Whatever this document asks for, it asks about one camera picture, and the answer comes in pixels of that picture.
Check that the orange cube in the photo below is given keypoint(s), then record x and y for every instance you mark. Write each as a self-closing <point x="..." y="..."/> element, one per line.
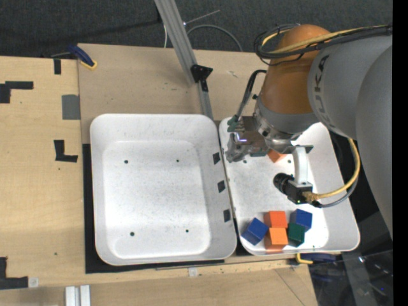
<point x="276" y="157"/>
<point x="276" y="238"/>
<point x="276" y="218"/>

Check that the white plastic tray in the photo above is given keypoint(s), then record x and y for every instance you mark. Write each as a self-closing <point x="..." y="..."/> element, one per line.
<point x="255" y="193"/>
<point x="156" y="190"/>

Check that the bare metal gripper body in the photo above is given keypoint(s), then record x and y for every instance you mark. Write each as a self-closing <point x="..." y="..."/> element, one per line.
<point x="255" y="137"/>

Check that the black cylinder on white bracket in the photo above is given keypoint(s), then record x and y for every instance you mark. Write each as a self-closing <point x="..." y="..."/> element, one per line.
<point x="294" y="188"/>

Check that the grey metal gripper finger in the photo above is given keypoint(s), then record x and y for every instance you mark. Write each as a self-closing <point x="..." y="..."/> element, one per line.
<point x="231" y="153"/>
<point x="244" y="151"/>

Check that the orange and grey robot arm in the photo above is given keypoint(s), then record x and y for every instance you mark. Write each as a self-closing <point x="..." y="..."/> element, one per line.
<point x="347" y="84"/>

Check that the green cube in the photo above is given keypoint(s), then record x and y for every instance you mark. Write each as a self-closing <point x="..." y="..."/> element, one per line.
<point x="296" y="234"/>

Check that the blue cube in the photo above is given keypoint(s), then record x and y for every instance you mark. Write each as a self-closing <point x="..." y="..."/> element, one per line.
<point x="302" y="218"/>
<point x="255" y="231"/>

